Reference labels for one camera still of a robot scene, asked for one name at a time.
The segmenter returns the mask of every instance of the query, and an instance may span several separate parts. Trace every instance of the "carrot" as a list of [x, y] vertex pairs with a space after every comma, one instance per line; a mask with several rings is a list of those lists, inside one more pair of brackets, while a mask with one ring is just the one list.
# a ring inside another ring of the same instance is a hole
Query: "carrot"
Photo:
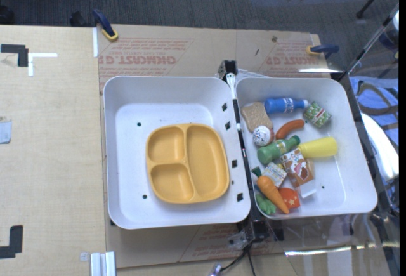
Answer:
[[259, 176], [256, 184], [267, 199], [269, 199], [282, 212], [289, 214], [289, 208], [287, 208], [284, 199], [271, 178], [268, 176]]
[[302, 128], [304, 125], [305, 121], [303, 119], [295, 119], [294, 121], [289, 121], [281, 128], [279, 128], [279, 130], [275, 134], [275, 139], [284, 139], [291, 131], [293, 131], [294, 129]]

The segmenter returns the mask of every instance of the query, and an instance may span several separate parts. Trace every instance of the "black tape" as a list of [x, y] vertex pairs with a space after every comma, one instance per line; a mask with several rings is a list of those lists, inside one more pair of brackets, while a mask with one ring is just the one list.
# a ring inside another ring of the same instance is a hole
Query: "black tape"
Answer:
[[23, 226], [14, 225], [10, 228], [10, 243], [7, 247], [0, 247], [0, 259], [15, 258], [16, 253], [23, 251]]
[[25, 45], [2, 44], [0, 51], [18, 54], [18, 66], [28, 67], [28, 48]]

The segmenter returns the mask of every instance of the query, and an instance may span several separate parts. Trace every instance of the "caster wheel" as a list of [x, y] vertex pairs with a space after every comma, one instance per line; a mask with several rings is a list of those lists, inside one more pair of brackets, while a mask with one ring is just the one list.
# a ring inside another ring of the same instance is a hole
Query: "caster wheel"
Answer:
[[0, 6], [0, 25], [12, 25], [14, 23], [14, 12], [7, 6]]

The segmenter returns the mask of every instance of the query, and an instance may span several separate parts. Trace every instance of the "cable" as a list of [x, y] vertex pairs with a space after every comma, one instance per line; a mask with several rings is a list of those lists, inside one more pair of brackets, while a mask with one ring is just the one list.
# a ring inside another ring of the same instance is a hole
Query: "cable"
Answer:
[[245, 248], [243, 248], [242, 253], [240, 254], [240, 256], [238, 256], [237, 258], [235, 258], [228, 266], [226, 267], [222, 267], [220, 269], [221, 272], [225, 271], [226, 269], [230, 268], [231, 266], [235, 265], [236, 263], [238, 263], [246, 254], [248, 255], [248, 259], [249, 259], [249, 264], [251, 266], [251, 270], [252, 270], [252, 274], [253, 276], [256, 276], [255, 274], [255, 270], [254, 270], [254, 265], [252, 263], [251, 260], [251, 255], [249, 253], [249, 250], [251, 249], [252, 243], [249, 244], [248, 246], [245, 246]]

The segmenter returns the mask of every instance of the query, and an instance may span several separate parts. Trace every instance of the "green bottle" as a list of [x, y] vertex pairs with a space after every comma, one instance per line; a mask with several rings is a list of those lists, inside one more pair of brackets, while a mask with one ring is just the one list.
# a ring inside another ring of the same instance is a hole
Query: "green bottle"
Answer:
[[276, 140], [265, 147], [260, 147], [257, 151], [257, 156], [262, 164], [278, 159], [280, 156], [288, 153], [291, 148], [299, 145], [300, 138], [297, 135], [292, 136], [288, 140]]

